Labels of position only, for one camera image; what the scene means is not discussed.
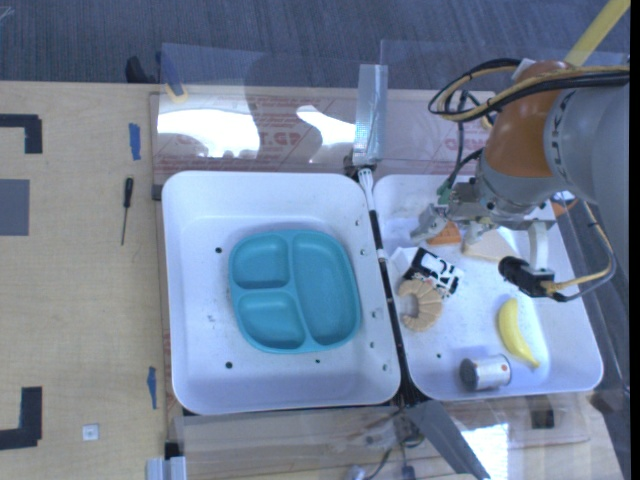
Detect black and white carton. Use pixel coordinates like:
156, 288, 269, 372
390, 246, 465, 298

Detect silver can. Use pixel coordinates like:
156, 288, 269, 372
459, 353, 512, 393

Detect thin black and white rod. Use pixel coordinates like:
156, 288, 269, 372
357, 166, 409, 409

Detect orange toy pizza slice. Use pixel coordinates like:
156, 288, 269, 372
426, 220, 463, 247

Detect yellow banana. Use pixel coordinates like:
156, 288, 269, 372
497, 297, 542, 369

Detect black screwdriver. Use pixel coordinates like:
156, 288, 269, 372
120, 176, 135, 247

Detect tan toy croissant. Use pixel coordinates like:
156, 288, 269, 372
397, 277, 445, 333

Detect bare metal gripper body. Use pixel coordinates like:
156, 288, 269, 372
441, 182, 557, 232

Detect black cylinder on white bracket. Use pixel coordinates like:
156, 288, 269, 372
498, 220, 557, 299

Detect white plastic tray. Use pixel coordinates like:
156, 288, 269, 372
160, 170, 403, 416
372, 173, 605, 402

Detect blue divided plate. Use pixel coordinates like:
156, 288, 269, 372
228, 229, 362, 355

